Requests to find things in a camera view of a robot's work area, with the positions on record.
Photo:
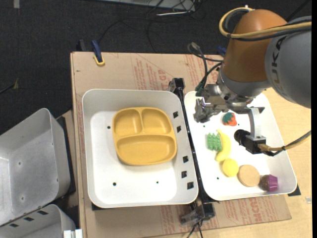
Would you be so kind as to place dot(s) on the green grapes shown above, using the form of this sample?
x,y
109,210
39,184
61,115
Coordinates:
x,y
213,142

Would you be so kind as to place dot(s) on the red strawberry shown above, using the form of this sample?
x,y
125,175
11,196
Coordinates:
x,y
229,120

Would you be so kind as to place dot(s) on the yellow banana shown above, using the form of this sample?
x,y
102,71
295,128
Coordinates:
x,y
226,144

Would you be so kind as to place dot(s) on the brown cupcake in purple cup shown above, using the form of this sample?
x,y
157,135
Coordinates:
x,y
269,182

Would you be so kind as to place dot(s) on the brown cardboard board red print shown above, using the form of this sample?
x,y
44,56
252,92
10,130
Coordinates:
x,y
128,71

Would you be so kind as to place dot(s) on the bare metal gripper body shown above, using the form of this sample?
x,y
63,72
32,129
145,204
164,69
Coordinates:
x,y
216,98

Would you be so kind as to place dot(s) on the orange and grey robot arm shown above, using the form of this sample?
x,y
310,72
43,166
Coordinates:
x,y
250,53

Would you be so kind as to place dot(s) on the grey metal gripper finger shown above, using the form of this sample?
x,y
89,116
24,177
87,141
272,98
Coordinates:
x,y
207,115
198,113

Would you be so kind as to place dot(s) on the black cylinder on white bracket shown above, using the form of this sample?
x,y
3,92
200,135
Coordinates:
x,y
250,139

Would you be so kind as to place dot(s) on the white plastic tray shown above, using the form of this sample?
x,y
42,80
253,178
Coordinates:
x,y
213,182
138,185
32,165
44,224

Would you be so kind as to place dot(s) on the tan round biscuit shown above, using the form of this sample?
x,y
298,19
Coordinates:
x,y
248,175

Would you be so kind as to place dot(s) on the yellow lemon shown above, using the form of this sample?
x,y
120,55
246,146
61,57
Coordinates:
x,y
230,167

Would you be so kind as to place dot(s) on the yellow divided plate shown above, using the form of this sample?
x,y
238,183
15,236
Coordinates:
x,y
144,146

